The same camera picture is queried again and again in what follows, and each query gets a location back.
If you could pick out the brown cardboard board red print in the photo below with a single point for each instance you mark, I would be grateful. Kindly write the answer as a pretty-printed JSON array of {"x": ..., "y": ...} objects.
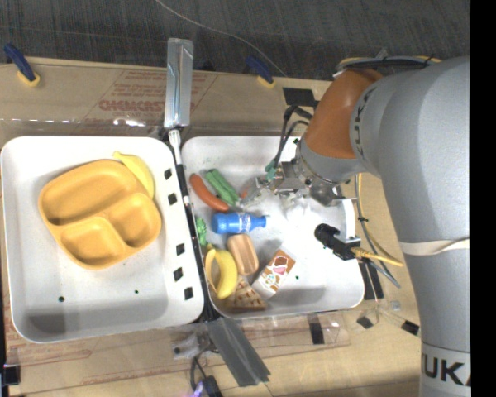
[{"x": 87, "y": 93}]

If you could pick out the yellow banana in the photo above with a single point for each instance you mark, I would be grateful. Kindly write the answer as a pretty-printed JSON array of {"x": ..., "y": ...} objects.
[
  {"x": 228, "y": 269},
  {"x": 140, "y": 170}
]

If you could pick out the green beans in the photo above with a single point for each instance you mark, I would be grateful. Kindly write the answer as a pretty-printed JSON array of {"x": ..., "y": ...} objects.
[{"x": 223, "y": 186}]

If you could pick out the green broccoli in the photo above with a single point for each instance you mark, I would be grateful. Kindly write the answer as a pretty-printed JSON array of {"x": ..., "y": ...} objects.
[{"x": 201, "y": 230}]

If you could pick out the white and brown carton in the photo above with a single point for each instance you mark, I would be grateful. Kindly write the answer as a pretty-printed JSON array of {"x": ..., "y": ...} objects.
[{"x": 275, "y": 273}]

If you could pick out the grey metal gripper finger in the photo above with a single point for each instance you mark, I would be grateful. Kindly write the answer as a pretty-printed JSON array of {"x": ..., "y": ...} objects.
[
  {"x": 295, "y": 205},
  {"x": 259, "y": 187}
]

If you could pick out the brown waffle slice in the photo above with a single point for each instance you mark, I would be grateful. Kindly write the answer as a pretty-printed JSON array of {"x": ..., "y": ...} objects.
[{"x": 246, "y": 298}]

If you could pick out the yellow divided plate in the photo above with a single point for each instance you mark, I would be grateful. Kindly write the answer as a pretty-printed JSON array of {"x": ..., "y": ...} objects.
[{"x": 95, "y": 209}]

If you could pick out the blue bottle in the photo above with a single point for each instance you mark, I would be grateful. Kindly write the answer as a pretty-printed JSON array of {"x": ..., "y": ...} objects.
[{"x": 231, "y": 223}]

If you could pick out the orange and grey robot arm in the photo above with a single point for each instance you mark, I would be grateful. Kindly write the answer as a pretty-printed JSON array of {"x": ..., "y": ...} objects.
[{"x": 413, "y": 147}]

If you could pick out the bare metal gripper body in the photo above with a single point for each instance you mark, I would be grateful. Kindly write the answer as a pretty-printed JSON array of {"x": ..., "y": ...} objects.
[{"x": 291, "y": 180}]

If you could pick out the red sausage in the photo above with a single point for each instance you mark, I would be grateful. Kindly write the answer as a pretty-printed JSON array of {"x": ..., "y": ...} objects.
[{"x": 206, "y": 194}]

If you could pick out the black cylinder on white bracket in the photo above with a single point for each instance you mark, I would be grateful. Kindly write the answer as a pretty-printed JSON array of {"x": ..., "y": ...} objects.
[{"x": 339, "y": 244}]

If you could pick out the white plastic tray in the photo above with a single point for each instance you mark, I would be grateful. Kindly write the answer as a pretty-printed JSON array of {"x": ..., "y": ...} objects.
[
  {"x": 107, "y": 304},
  {"x": 314, "y": 279}
]

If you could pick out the brown bread bun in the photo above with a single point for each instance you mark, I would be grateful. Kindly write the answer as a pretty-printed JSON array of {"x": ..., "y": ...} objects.
[{"x": 243, "y": 254}]

